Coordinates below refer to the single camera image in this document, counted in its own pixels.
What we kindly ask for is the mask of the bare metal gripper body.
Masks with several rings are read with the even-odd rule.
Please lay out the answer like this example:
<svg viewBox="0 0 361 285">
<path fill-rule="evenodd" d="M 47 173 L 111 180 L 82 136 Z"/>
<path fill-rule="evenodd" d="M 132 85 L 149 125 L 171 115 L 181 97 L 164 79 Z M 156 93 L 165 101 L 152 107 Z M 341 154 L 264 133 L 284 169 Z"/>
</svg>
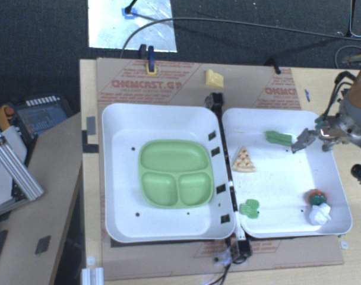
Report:
<svg viewBox="0 0 361 285">
<path fill-rule="evenodd" d="M 337 144 L 354 144 L 361 148 L 361 126 L 351 118 L 341 116 L 319 116 L 315 129 L 320 140 L 336 140 Z"/>
</svg>

